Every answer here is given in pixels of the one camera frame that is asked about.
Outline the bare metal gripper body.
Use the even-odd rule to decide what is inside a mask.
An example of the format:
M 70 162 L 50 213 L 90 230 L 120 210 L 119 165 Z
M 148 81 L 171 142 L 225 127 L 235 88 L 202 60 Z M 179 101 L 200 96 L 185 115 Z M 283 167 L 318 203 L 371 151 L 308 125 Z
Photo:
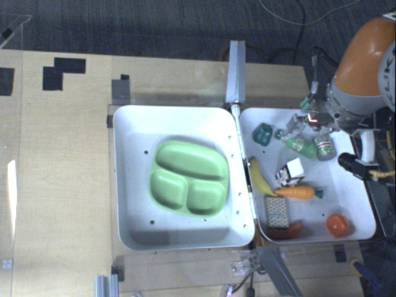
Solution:
M 338 132 L 340 130 L 323 101 L 310 103 L 305 122 L 316 132 Z

